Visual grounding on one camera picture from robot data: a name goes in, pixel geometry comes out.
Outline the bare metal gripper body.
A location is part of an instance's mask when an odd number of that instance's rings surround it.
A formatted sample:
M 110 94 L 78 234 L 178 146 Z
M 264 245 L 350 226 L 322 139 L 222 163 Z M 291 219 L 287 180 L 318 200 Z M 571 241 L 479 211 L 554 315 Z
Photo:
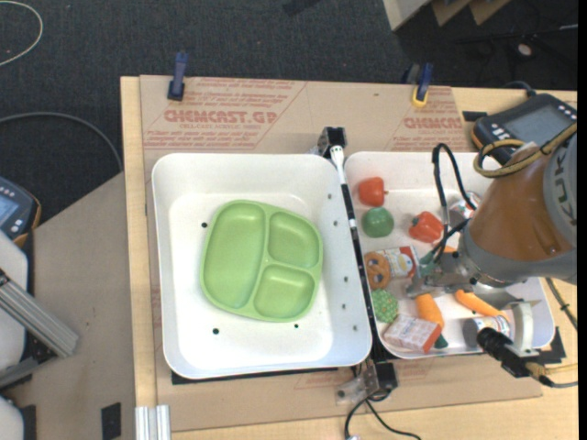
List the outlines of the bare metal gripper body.
M 447 293 L 471 292 L 478 279 L 468 264 L 467 256 L 458 250 L 443 252 L 440 256 L 427 253 L 422 260 L 424 288 Z

